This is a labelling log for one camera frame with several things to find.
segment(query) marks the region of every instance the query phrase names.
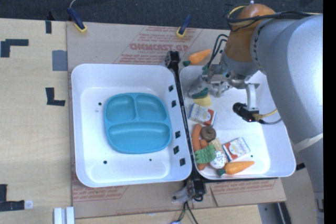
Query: orange carrot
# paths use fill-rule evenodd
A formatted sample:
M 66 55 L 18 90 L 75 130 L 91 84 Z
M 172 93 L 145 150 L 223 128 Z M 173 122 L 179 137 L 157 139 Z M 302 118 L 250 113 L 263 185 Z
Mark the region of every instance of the orange carrot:
M 201 145 L 201 149 L 206 148 L 208 146 L 208 142 L 205 139 L 201 139 L 200 140 L 200 145 Z M 204 170 L 206 165 L 207 165 L 207 163 L 198 164 L 197 168 L 198 168 L 199 171 L 202 171 L 202 170 Z
M 207 57 L 210 52 L 211 52 L 211 49 L 195 52 L 194 54 L 191 54 L 189 56 L 189 61 L 192 65 L 195 65 L 199 63 L 200 61 L 202 61 L 205 57 Z
M 233 175 L 239 173 L 254 164 L 254 161 L 229 162 L 225 164 L 225 174 Z
M 191 133 L 191 143 L 193 145 L 194 152 L 201 149 L 201 144 L 199 142 L 200 135 L 201 135 L 201 129 L 202 129 L 202 126 L 199 123 L 197 123 L 195 124 L 193 128 L 193 132 Z

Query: brown round object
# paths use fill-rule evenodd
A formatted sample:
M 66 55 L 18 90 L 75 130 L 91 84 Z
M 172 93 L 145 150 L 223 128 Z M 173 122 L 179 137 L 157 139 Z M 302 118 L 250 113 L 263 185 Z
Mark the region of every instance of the brown round object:
M 211 140 L 216 138 L 216 131 L 211 126 L 202 127 L 201 137 L 207 142 L 210 142 Z

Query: blue clamp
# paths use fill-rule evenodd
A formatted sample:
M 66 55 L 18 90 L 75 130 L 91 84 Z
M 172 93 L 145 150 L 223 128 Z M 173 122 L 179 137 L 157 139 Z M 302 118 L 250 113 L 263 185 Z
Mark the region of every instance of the blue clamp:
M 191 20 L 191 15 L 189 14 L 187 16 L 187 18 L 184 20 L 182 26 L 180 26 L 177 31 L 176 31 L 176 36 L 177 37 L 184 37 L 185 33 L 186 33 L 186 28 L 188 26 L 188 24 L 190 23 L 190 20 Z
M 67 8 L 67 13 L 74 20 L 74 26 L 81 32 L 84 33 L 88 27 L 83 23 L 82 19 L 79 17 L 78 13 L 72 8 Z

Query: yellow sponge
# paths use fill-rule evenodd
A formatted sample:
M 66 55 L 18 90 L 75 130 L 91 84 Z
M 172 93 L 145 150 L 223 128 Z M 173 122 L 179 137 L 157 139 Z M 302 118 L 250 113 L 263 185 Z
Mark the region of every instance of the yellow sponge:
M 204 98 L 193 99 L 195 104 L 199 104 L 201 106 L 211 106 L 211 99 L 209 94 Z

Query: white tray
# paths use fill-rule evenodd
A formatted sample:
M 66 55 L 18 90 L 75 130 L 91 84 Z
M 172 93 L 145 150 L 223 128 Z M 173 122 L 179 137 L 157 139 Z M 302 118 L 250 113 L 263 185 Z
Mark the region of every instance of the white tray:
M 180 72 L 184 104 L 187 116 L 189 114 L 193 99 L 189 98 L 187 91 L 197 77 L 202 74 L 202 66 L 187 66 Z M 260 114 L 273 111 L 276 107 L 270 95 L 266 76 L 257 72 L 249 83 L 260 83 L 256 90 L 257 106 Z M 290 176 L 296 168 L 296 161 L 290 144 L 290 140 L 283 122 L 274 125 L 264 125 L 257 122 L 248 123 L 233 112 L 233 105 L 236 102 L 247 103 L 245 90 L 229 89 L 217 98 L 210 94 L 212 105 L 210 109 L 217 112 L 214 129 L 222 144 L 238 137 L 243 137 L 251 152 L 236 159 L 237 161 L 251 160 L 255 164 L 243 172 L 235 175 L 224 175 L 224 179 L 246 179 L 246 178 L 269 178 Z M 276 113 L 264 118 L 272 122 L 279 119 Z M 188 129 L 192 132 L 196 123 L 188 120 Z M 200 174 L 210 180 L 218 180 L 218 175 L 212 168 L 206 167 Z
M 83 64 L 71 74 L 76 173 L 89 187 L 182 181 L 192 163 L 174 75 L 163 66 Z M 128 92 L 159 97 L 169 112 L 172 141 L 147 154 L 123 154 L 108 143 L 104 104 Z

